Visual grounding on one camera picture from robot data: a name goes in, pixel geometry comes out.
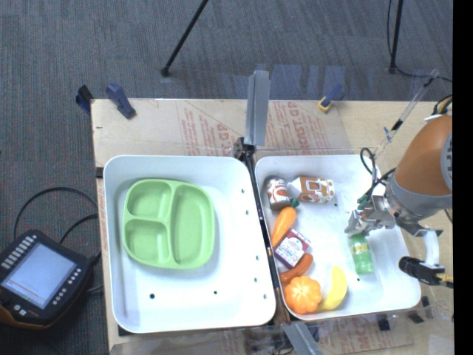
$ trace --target sausage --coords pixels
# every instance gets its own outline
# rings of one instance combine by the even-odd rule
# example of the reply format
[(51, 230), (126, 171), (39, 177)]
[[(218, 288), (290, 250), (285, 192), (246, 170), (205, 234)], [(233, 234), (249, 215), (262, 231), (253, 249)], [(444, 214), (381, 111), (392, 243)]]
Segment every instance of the sausage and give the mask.
[(296, 264), (294, 268), (288, 271), (281, 272), (279, 274), (279, 279), (281, 280), (281, 283), (287, 284), (294, 277), (302, 276), (306, 272), (306, 270), (309, 269), (312, 262), (313, 262), (312, 254), (309, 254), (308, 252), (304, 253), (304, 255), (302, 255), (302, 258), (300, 259), (300, 261)]

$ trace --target orange pumpkin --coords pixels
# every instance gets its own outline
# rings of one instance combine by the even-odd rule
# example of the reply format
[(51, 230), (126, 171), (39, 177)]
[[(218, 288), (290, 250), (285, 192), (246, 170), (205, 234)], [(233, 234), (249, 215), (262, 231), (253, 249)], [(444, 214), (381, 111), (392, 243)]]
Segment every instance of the orange pumpkin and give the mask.
[(313, 313), (322, 300), (319, 282), (307, 275), (294, 277), (283, 293), (286, 305), (297, 314)]

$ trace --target tripod leg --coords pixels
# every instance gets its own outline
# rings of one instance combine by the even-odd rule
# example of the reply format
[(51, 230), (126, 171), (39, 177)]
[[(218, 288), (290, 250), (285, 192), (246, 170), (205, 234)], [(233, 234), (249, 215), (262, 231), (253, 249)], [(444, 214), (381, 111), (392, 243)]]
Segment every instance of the tripod leg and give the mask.
[(183, 36), (179, 40), (179, 43), (177, 44), (176, 48), (174, 49), (174, 52), (171, 54), (171, 57), (168, 60), (168, 63), (161, 69), (161, 75), (162, 76), (169, 76), (169, 67), (172, 65), (172, 62), (174, 61), (174, 58), (176, 58), (180, 48), (183, 46), (184, 41), (186, 40), (187, 36), (192, 30), (192, 27), (194, 27), (194, 24), (196, 23), (197, 19), (199, 18), (200, 14), (204, 10), (205, 6), (207, 5), (208, 0), (202, 0), (200, 3), (200, 6), (197, 8), (196, 13), (194, 14), (194, 17), (192, 18), (190, 24), (187, 26), (186, 31), (184, 32)]
[(402, 4), (404, 0), (399, 0), (398, 3), (398, 13), (396, 15), (396, 26), (394, 29), (394, 40), (392, 43), (392, 54), (391, 54), (391, 64), (389, 66), (389, 71), (391, 73), (395, 72), (396, 66), (396, 53), (398, 51), (398, 39), (399, 39), (399, 28), (401, 27), (401, 15), (402, 15)]

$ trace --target green bottle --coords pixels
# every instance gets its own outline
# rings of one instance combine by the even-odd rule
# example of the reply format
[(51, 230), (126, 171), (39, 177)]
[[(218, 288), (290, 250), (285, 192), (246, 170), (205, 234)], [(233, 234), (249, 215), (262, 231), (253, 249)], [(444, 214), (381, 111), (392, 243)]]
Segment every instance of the green bottle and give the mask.
[(373, 273), (375, 265), (371, 259), (370, 245), (368, 245), (366, 237), (363, 234), (355, 234), (350, 238), (349, 244), (356, 273), (358, 275)]

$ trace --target white tray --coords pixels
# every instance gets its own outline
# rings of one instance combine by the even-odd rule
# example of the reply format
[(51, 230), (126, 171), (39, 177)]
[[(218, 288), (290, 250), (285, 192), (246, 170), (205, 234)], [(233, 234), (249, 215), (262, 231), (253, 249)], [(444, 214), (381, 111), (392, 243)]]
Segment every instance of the white tray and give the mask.
[[(121, 155), (103, 173), (112, 309), (132, 333), (263, 325), (275, 312), (265, 243), (251, 179), (235, 158)], [(194, 183), (212, 199), (216, 240), (199, 268), (156, 268), (123, 247), (122, 216), (129, 187), (143, 178)]]
[[(421, 298), (419, 282), (398, 267), (399, 260), (409, 253), (401, 229), (397, 226), (370, 232), (367, 239), (375, 272), (364, 276), (358, 276), (355, 272), (344, 230), (350, 212), (358, 205), (356, 200), (371, 185), (371, 174), (363, 167), (358, 155), (267, 156), (256, 163), (255, 174), (269, 233), (273, 231), (279, 212), (269, 208), (265, 187), (267, 177), (278, 175), (287, 182), (298, 176), (333, 180), (335, 197), (328, 203), (300, 203), (293, 227), (312, 243), (309, 252), (314, 257), (314, 264), (307, 274), (320, 282), (322, 295), (330, 288), (330, 270), (334, 265), (344, 270), (348, 293), (336, 310), (296, 314), (289, 309), (295, 317), (312, 321), (398, 311), (418, 303)], [(286, 270), (278, 260), (276, 266), (279, 271)]]

